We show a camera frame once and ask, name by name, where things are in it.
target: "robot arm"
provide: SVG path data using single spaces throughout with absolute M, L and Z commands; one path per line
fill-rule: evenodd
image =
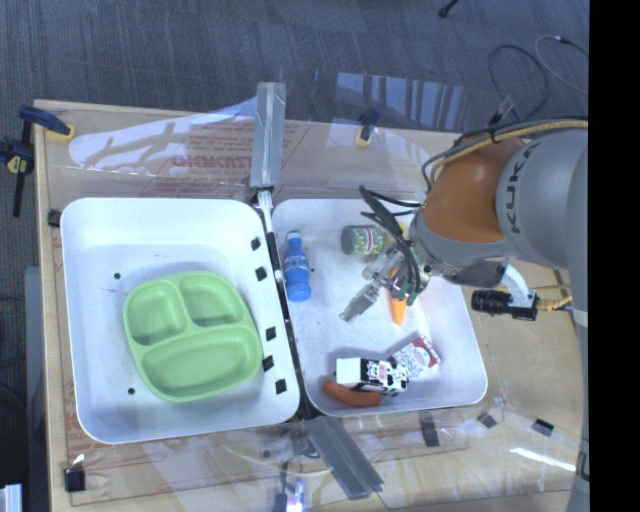
M 527 123 L 476 134 L 432 158 L 423 166 L 427 198 L 407 239 L 393 234 L 396 243 L 363 272 L 372 282 L 340 315 L 351 321 L 362 314 L 382 286 L 395 298 L 408 297 L 411 305 L 429 278 L 438 275 L 480 288 L 472 298 L 478 311 L 535 320 L 536 292 L 509 261 L 568 270 L 585 389 L 582 443 L 569 503 L 576 512 L 589 510 L 587 126 L 575 120 Z M 529 142 L 521 139 L 536 131 L 551 133 Z M 434 163 L 431 178 L 425 174 L 429 163 Z M 386 218 L 380 203 L 363 187 L 361 193 L 375 212 L 370 218 Z M 408 286 L 398 286 L 398 269 L 404 269 Z M 498 285 L 509 292 L 496 291 Z

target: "plastic wrap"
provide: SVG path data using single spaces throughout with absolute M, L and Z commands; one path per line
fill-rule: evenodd
M 255 103 L 247 105 L 250 110 Z M 62 110 L 61 119 L 76 129 L 70 144 L 42 136 L 39 172 L 46 174 L 53 210 L 82 197 L 250 199 L 254 119 L 244 107 L 190 114 L 58 102 L 38 106 Z M 358 124 L 285 121 L 275 203 L 354 198 L 362 183 L 397 197 L 419 196 L 420 165 L 454 139 L 377 128 L 362 147 L 358 131 Z M 349 499 L 335 468 L 295 421 L 99 443 L 77 421 L 60 231 L 53 227 L 44 236 L 53 249 L 63 380 L 64 404 L 54 406 L 64 417 L 59 441 L 67 454 L 56 463 L 71 468 L 81 457 L 85 483 L 75 492 L 54 488 L 58 501 L 93 503 L 96 510 L 157 510 L 159 503 L 165 510 L 211 510 L 215 503 L 216 510 L 264 511 L 278 495 L 292 498 L 297 485 L 308 508 L 376 511 L 571 488 L 580 363 L 573 326 L 563 314 L 541 315 L 531 324 L 470 312 L 489 382 L 476 404 L 339 418 L 380 478 L 379 488 L 360 499 Z M 535 285 L 556 283 L 549 269 L 519 269 Z M 355 461 L 346 457 L 344 464 L 355 471 Z

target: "hot dog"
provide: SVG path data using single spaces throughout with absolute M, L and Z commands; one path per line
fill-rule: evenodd
M 353 391 L 341 386 L 333 380 L 327 380 L 322 385 L 324 391 L 331 398 L 351 407 L 375 407 L 380 405 L 382 395 L 375 391 Z

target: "clamp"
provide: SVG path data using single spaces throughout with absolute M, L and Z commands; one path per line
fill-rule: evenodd
M 71 140 L 75 134 L 72 125 L 63 123 L 52 113 L 35 107 L 22 105 L 19 117 L 24 121 L 22 125 L 22 138 L 20 140 L 5 137 L 0 142 L 0 162 L 5 164 L 7 170 L 17 177 L 16 191 L 13 197 L 13 216 L 20 216 L 24 180 L 27 174 L 34 169 L 33 144 L 31 142 L 31 127 L 38 124 L 49 130 L 52 136 L 59 140 Z

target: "white tray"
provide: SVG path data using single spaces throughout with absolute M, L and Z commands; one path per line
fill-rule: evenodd
M 87 434 L 118 444 L 280 423 L 296 412 L 300 390 L 262 222 L 250 206 L 88 198 L 64 210 L 61 229 L 76 406 Z M 260 281 L 259 268 L 266 271 Z M 236 285 L 274 364 L 231 391 L 174 403 L 145 386 L 122 311 L 137 285 L 190 270 L 217 272 Z M 275 337 L 267 339 L 270 328 Z
M 413 306 L 407 308 L 401 327 L 392 319 L 387 290 L 352 323 L 339 314 L 368 281 L 362 270 L 371 261 L 347 256 L 340 247 L 340 233 L 347 225 L 372 224 L 360 212 L 370 211 L 364 201 L 351 199 L 291 199 L 279 204 L 273 224 L 280 256 L 286 250 L 286 234 L 302 234 L 303 248 L 313 269 L 311 299 L 289 302 L 300 366 L 309 398 L 331 416 L 411 411 L 469 405 L 487 390 L 487 374 L 460 287 L 433 278 Z M 401 217 L 408 226 L 410 218 Z M 414 379 L 406 392 L 385 396 L 377 407 L 352 408 L 322 391 L 325 379 L 334 378 L 338 357 L 388 359 L 425 334 L 442 357 L 438 370 Z

